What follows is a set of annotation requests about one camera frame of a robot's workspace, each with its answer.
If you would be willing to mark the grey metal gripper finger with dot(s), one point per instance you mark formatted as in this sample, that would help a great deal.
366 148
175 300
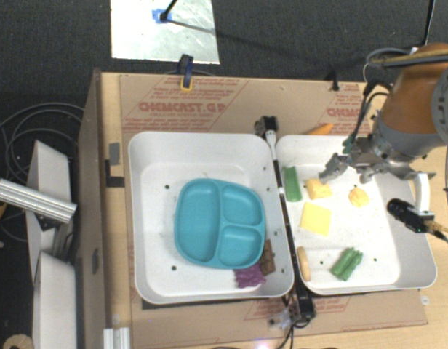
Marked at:
369 176
333 169

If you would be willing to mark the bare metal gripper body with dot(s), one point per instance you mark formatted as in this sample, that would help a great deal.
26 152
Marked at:
376 158

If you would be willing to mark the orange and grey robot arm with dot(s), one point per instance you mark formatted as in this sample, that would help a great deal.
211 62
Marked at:
409 104

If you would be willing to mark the pale yellow lumpy toy food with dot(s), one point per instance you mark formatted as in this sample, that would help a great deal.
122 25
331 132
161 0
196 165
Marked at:
358 197

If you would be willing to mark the yellow cheese wedge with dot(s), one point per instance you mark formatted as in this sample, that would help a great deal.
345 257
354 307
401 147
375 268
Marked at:
318 190

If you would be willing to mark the orange carrot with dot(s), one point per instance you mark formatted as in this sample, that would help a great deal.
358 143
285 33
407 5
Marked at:
320 129

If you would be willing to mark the green celery stick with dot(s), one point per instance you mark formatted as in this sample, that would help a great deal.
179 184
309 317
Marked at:
292 184

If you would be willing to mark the yellow cheese slice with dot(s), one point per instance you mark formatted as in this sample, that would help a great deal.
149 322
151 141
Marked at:
315 219

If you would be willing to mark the thin black and white rod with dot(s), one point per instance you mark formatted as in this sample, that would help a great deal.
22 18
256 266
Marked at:
282 195

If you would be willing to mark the white plastic tray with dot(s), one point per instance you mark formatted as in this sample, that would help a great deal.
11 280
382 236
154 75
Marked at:
373 238
155 231

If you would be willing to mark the green asparagus bunch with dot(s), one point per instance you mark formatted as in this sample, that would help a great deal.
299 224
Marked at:
345 264

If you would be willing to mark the tan round biscuit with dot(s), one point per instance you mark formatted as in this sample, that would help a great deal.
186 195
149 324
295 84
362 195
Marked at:
304 264

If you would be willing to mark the brown chocolate bar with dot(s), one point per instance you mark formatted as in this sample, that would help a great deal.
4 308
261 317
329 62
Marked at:
268 258

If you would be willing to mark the brown cardboard board red print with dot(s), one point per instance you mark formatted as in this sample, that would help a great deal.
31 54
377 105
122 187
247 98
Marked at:
216 100

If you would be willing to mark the purple grapes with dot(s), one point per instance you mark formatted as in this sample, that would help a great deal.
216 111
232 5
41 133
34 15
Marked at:
247 277

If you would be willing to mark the blue divided plate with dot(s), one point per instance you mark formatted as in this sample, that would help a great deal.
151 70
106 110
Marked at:
198 224

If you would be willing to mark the black cylinder on white bracket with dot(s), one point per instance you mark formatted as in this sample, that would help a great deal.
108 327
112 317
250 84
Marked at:
406 213

